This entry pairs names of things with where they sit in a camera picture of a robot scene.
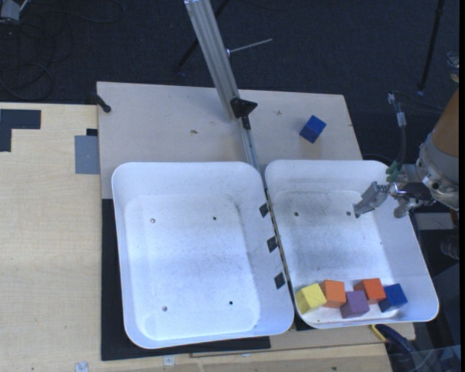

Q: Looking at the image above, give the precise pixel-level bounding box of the blue cube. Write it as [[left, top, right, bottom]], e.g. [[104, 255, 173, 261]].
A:
[[298, 115, 328, 144], [377, 283, 408, 313]]

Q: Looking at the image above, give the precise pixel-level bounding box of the orange cube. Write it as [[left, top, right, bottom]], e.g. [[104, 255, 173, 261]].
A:
[[353, 277, 388, 305], [319, 279, 347, 309]]

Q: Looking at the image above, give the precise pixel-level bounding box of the pale wood board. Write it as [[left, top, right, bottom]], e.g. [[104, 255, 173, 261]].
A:
[[96, 81, 416, 359]]

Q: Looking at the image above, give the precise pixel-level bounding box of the purple cube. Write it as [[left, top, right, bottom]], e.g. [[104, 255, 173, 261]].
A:
[[339, 290, 370, 319]]

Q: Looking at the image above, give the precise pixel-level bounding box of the white plastic tray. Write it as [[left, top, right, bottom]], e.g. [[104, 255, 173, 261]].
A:
[[263, 158, 440, 330], [111, 160, 295, 350]]

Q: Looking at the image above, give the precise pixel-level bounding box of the yellow cube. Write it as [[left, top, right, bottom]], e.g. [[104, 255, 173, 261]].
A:
[[294, 283, 328, 315]]

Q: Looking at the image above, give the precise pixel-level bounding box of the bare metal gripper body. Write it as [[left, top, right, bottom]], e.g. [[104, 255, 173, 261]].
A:
[[387, 164, 460, 212]]

